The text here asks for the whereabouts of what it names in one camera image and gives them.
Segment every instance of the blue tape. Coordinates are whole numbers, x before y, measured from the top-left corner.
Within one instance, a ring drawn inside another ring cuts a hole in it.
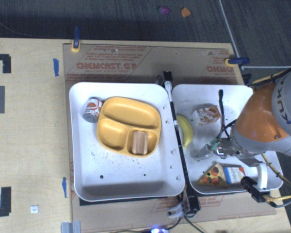
[[[77,26],[74,30],[74,45],[73,48],[77,49],[79,47],[79,40],[80,40],[81,30],[80,27]]]
[[[58,59],[53,59],[54,62],[54,73],[55,77],[59,76],[59,60]]]
[[[62,186],[63,186],[65,198],[67,198],[67,182],[66,182],[66,178],[65,177],[63,177]]]

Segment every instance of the small orange object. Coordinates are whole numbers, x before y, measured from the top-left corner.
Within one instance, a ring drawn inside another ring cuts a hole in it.
[[[191,12],[188,10],[188,8],[184,7],[182,10],[181,10],[181,15],[183,17],[188,17],[189,15],[191,14]]]

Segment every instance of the soda can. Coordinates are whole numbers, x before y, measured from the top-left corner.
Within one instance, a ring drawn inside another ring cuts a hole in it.
[[[86,104],[83,118],[88,122],[92,122],[92,123],[97,122],[101,107],[102,107],[102,102],[100,100],[96,98],[90,98]]]

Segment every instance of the gray carpet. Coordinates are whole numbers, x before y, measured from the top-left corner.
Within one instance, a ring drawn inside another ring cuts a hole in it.
[[[157,8],[171,13],[160,15]],[[247,66],[291,66],[291,0],[222,0]],[[192,15],[183,18],[187,7]],[[231,42],[218,0],[0,0],[0,37],[180,42]],[[252,80],[278,69],[245,69]],[[278,155],[291,180],[291,157]],[[283,185],[283,195],[289,188]],[[291,205],[286,207],[291,222]]]

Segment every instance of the yellow tray compartment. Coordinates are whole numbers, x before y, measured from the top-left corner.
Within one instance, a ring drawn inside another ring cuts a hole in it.
[[[97,138],[108,150],[133,157],[146,157],[157,147],[161,124],[160,113],[153,106],[133,99],[113,97],[102,105],[97,122]],[[145,155],[131,153],[135,131],[144,131],[148,135]]]

